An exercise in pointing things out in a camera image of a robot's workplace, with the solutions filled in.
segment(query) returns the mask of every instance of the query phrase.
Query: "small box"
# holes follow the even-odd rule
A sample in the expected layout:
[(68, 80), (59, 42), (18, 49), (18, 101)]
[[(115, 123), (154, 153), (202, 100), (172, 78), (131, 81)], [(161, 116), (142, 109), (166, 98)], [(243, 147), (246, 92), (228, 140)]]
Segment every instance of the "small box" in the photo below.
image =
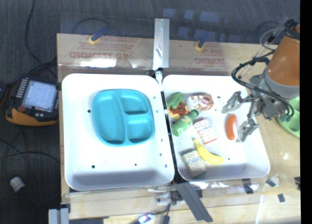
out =
[(193, 124), (203, 144), (212, 142), (218, 138), (207, 118)]
[(214, 102), (210, 94), (195, 95), (190, 96), (186, 100), (186, 105), (188, 106), (190, 111), (191, 110), (205, 111), (212, 108)]
[(182, 155), (182, 160), (192, 178), (207, 172), (197, 150)]

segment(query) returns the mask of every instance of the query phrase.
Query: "blue divided plate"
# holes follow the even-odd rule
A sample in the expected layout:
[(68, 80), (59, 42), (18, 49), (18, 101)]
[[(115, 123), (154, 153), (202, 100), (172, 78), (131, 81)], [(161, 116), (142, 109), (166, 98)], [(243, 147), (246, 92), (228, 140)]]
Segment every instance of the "blue divided plate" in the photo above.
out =
[(92, 113), (96, 133), (107, 145), (134, 145), (148, 141), (155, 133), (149, 101), (136, 90), (99, 92), (93, 99)]

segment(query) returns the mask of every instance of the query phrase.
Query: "yellow banana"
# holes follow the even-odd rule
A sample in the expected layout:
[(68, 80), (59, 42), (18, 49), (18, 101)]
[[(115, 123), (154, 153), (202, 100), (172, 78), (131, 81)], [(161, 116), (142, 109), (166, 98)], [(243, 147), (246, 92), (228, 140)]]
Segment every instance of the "yellow banana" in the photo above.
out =
[(197, 139), (194, 139), (194, 143), (196, 144), (196, 150), (199, 154), (199, 156), (211, 163), (211, 164), (215, 164), (215, 165), (220, 165), (224, 162), (224, 158), (221, 156), (217, 156), (217, 155), (213, 155), (212, 153), (210, 153), (209, 151), (206, 150), (206, 148), (204, 146), (202, 146)]

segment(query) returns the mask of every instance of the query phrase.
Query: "green bottle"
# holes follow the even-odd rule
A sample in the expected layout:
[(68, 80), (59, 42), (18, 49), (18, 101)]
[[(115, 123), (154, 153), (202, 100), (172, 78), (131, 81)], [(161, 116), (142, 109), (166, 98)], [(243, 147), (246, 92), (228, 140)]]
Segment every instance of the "green bottle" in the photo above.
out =
[(189, 127), (192, 126), (194, 118), (199, 115), (197, 110), (191, 110), (188, 114), (184, 115), (175, 124), (171, 126), (171, 131), (174, 136), (181, 136), (182, 133)]

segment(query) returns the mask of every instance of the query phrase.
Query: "sausage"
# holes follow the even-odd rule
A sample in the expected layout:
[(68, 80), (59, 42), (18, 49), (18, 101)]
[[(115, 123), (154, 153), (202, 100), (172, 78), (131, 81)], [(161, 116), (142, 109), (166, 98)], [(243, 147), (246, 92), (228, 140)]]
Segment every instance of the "sausage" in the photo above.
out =
[(236, 116), (234, 114), (231, 114), (226, 121), (226, 125), (225, 125), (226, 135), (228, 139), (230, 140), (234, 140), (235, 138), (235, 134), (234, 134), (235, 120), (236, 120)]

